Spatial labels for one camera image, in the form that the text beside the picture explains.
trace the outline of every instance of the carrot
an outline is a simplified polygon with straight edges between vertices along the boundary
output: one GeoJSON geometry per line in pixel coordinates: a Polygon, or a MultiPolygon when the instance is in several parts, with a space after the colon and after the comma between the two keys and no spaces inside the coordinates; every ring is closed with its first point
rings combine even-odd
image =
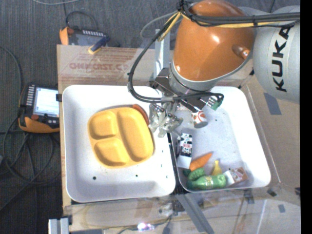
{"type": "Polygon", "coordinates": [[[198,158],[192,160],[190,163],[190,170],[194,171],[197,168],[203,167],[208,162],[208,160],[210,159],[212,154],[213,153],[210,152],[210,153],[207,153],[201,157],[198,157],[198,158]]]}

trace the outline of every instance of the yellow plate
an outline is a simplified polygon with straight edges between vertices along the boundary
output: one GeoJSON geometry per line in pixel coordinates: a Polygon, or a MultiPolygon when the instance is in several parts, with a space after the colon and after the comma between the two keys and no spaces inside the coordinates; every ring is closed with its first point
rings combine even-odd
{"type": "Polygon", "coordinates": [[[154,144],[143,115],[131,107],[104,110],[88,121],[92,150],[109,168],[135,165],[152,156],[154,144]]]}

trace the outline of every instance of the handheld device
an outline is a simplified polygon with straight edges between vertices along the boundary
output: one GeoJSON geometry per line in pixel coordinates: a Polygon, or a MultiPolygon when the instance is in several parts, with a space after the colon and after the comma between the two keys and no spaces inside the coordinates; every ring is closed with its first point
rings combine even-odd
{"type": "Polygon", "coordinates": [[[59,102],[56,88],[28,83],[19,99],[19,127],[31,133],[59,131],[59,102]]]}

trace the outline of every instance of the can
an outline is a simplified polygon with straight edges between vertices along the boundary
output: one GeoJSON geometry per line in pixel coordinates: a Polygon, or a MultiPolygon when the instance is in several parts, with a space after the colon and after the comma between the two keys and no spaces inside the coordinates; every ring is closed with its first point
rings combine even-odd
{"type": "Polygon", "coordinates": [[[193,124],[195,128],[202,128],[208,125],[207,118],[203,111],[192,113],[193,124]]]}

